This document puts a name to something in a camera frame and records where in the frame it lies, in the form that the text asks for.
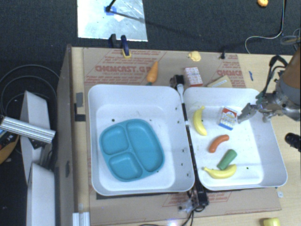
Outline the brown cardboard board red print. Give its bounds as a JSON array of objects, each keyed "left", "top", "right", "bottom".
[{"left": 82, "top": 47, "right": 282, "bottom": 226}]

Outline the blue divided plate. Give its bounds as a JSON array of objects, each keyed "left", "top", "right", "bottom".
[{"left": 98, "top": 118, "right": 166, "bottom": 182}]

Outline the pale yellow toy pastry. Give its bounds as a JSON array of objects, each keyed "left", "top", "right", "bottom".
[{"left": 188, "top": 50, "right": 202, "bottom": 62}]

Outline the tan flat packet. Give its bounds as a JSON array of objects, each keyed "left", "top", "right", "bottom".
[{"left": 206, "top": 74, "right": 234, "bottom": 89}]

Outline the thin black and white rod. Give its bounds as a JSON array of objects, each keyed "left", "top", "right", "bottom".
[{"left": 177, "top": 83, "right": 201, "bottom": 197}]

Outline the green cylinder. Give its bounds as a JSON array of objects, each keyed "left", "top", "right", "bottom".
[{"left": 216, "top": 149, "right": 238, "bottom": 170}]

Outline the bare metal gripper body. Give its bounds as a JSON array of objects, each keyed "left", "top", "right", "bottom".
[{"left": 256, "top": 92, "right": 301, "bottom": 123}]

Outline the orange carrot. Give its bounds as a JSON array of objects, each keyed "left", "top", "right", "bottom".
[{"left": 145, "top": 61, "right": 159, "bottom": 86}]

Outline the orange sausage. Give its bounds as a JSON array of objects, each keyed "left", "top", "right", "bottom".
[{"left": 208, "top": 134, "right": 230, "bottom": 153}]

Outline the black block with thin wires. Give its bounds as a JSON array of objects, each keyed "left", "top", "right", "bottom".
[
  {"left": 187, "top": 186, "right": 210, "bottom": 210},
  {"left": 169, "top": 74, "right": 185, "bottom": 89}
]

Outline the yellow toy block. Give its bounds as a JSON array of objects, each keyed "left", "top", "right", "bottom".
[{"left": 263, "top": 217, "right": 281, "bottom": 226}]

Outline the white red and blue carton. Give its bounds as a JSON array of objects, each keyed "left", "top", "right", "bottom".
[{"left": 218, "top": 106, "right": 238, "bottom": 131}]

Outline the white plastic tray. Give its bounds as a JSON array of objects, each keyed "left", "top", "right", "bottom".
[
  {"left": 183, "top": 86, "right": 288, "bottom": 192},
  {"left": 87, "top": 83, "right": 196, "bottom": 196}
]

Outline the yellow banana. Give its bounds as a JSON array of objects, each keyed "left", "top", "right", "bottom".
[
  {"left": 192, "top": 105, "right": 208, "bottom": 137},
  {"left": 203, "top": 163, "right": 238, "bottom": 179}
]

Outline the black cylinder on white bracket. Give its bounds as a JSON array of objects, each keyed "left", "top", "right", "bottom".
[{"left": 285, "top": 132, "right": 301, "bottom": 153}]

